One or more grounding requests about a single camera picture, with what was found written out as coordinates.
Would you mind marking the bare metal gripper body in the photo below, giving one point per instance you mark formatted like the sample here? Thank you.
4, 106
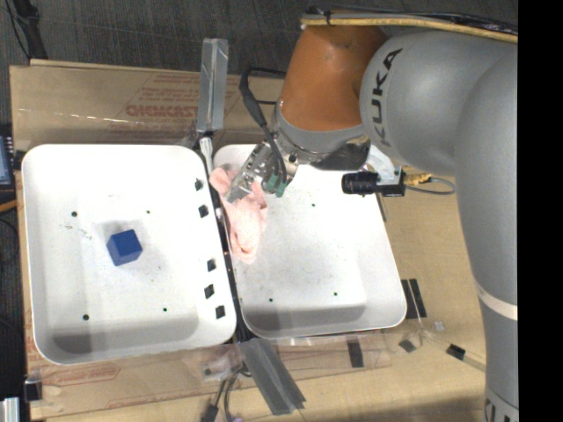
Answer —
264, 165

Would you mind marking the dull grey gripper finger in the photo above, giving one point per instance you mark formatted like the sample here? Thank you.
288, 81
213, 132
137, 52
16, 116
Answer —
236, 190

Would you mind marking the pink cloth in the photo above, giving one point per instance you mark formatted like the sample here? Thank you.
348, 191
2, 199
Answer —
246, 227

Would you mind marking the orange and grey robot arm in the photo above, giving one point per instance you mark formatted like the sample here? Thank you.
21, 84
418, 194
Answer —
440, 104

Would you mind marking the white plastic tray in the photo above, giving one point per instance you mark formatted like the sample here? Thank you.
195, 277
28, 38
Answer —
316, 253
132, 288

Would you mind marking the blue cube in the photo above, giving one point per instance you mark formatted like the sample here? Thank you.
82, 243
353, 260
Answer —
125, 248

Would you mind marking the brown cardboard board red print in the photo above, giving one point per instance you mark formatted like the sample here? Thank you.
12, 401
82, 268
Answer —
110, 99

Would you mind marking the black cylinder on white bracket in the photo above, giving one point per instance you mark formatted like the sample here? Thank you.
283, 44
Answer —
358, 183

